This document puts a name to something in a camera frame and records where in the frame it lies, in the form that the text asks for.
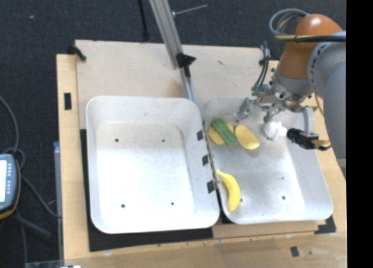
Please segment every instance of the dark background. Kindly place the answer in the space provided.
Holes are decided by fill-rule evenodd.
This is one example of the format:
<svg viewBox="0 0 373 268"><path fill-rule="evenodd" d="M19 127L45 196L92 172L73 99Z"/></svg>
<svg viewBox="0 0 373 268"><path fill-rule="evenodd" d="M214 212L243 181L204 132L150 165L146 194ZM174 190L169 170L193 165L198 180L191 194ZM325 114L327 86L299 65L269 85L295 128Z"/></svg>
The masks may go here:
<svg viewBox="0 0 373 268"><path fill-rule="evenodd" d="M161 37L149 1L143 0L150 41ZM280 56L283 43L269 33L268 21L284 8L321 13L346 29L347 0L169 0L180 11L175 21L183 44L259 47L266 40ZM26 154L23 174L55 210L54 147L58 140L56 54L76 39L141 41L137 0L0 0L0 96L13 109ZM14 145L14 128L0 105L0 151ZM28 261L58 258L57 222L22 187L22 216L53 233L51 238L25 227ZM23 241L13 218L0 222L0 267L23 266Z"/></svg>

